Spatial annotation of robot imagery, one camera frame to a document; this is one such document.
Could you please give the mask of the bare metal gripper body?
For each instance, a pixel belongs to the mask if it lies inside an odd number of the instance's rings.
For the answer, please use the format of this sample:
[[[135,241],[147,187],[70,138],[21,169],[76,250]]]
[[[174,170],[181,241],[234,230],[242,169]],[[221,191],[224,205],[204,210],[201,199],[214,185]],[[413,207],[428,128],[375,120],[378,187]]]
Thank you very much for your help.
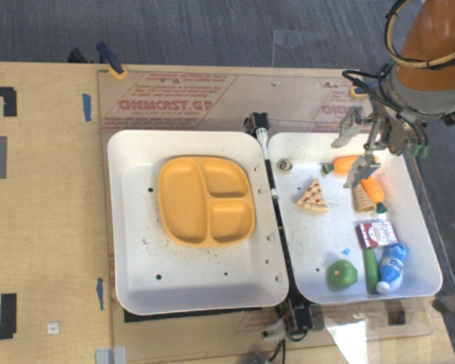
[[[408,152],[411,156],[427,156],[428,135],[412,115],[398,112],[391,105],[372,101],[371,130],[364,148],[367,153],[387,149],[399,156]]]

